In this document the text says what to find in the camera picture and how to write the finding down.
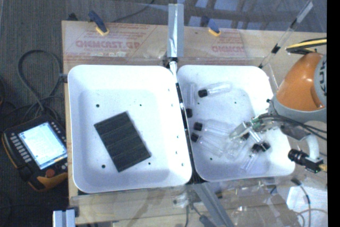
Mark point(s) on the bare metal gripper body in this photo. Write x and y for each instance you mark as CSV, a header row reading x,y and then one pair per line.
x,y
267,126

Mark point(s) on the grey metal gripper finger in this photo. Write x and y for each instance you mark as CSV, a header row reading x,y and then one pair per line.
x,y
240,129
256,136

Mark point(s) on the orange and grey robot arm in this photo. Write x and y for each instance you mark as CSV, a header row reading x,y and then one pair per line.
x,y
295,87

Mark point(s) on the clear plastic bottle black cap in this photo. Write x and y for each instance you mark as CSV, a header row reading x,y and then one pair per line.
x,y
216,88
208,144
190,98
266,146
212,127
251,159
235,149

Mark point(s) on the white plastic tray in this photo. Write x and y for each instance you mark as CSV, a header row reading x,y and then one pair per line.
x,y
125,87
239,103

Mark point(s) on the black ribbed rectangular pad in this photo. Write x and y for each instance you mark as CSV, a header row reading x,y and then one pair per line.
x,y
122,142

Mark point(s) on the brown cardboard board red print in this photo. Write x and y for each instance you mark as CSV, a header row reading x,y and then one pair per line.
x,y
148,42

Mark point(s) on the black cylinder on white bracket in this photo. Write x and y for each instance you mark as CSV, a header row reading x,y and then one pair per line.
x,y
313,147

